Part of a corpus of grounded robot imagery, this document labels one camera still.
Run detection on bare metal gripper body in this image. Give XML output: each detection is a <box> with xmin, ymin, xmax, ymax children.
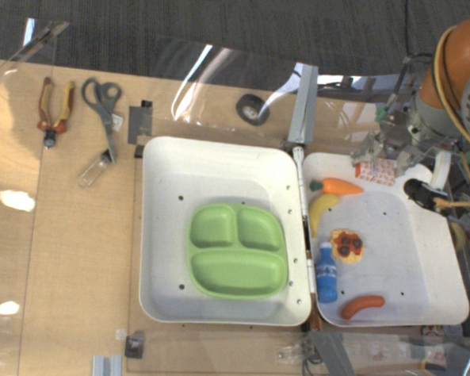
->
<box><xmin>375</xmin><ymin>107</ymin><xmax>432</xmax><ymax>155</ymax></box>

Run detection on orange and white carton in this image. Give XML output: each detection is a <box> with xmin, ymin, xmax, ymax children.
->
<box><xmin>353</xmin><ymin>155</ymin><xmax>399</xmax><ymax>186</ymax></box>

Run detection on orange carrot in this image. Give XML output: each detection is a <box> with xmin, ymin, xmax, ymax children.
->
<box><xmin>308</xmin><ymin>176</ymin><xmax>365</xmax><ymax>198</ymax></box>

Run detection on yellow banana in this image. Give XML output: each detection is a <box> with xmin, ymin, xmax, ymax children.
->
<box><xmin>306</xmin><ymin>192</ymin><xmax>341</xmax><ymax>240</ymax></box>

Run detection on pizza slice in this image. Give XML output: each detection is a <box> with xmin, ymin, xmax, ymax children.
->
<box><xmin>327</xmin><ymin>227</ymin><xmax>367</xmax><ymax>267</ymax></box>

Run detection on white plastic tray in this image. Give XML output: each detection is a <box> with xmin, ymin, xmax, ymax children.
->
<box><xmin>292</xmin><ymin>150</ymin><xmax>470</xmax><ymax>336</ymax></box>
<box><xmin>132</xmin><ymin>134</ymin><xmax>323</xmax><ymax>332</ymax></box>

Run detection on black tape roll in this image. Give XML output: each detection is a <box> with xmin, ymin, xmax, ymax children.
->
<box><xmin>234</xmin><ymin>92</ymin><xmax>272</xmax><ymax>127</ymax></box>

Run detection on blue bottle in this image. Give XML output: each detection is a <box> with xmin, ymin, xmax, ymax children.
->
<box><xmin>311</xmin><ymin>240</ymin><xmax>342</xmax><ymax>305</ymax></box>

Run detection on red sausage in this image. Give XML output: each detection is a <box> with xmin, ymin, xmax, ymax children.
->
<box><xmin>339</xmin><ymin>292</ymin><xmax>387</xmax><ymax>324</ymax></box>

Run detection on green divided plate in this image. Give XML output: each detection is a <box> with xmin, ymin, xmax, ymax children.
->
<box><xmin>183</xmin><ymin>201</ymin><xmax>294</xmax><ymax>305</ymax></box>

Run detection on grey scissors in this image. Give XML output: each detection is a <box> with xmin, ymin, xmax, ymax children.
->
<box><xmin>76</xmin><ymin>76</ymin><xmax>125</xmax><ymax>165</ymax></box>

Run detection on red and yellow pliers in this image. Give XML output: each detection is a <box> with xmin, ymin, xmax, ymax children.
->
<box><xmin>35</xmin><ymin>76</ymin><xmax>77</xmax><ymax>151</ymax></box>

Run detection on black cylinder on white bracket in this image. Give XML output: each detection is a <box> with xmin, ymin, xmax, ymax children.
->
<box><xmin>401</xmin><ymin>148</ymin><xmax>453</xmax><ymax>212</ymax></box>

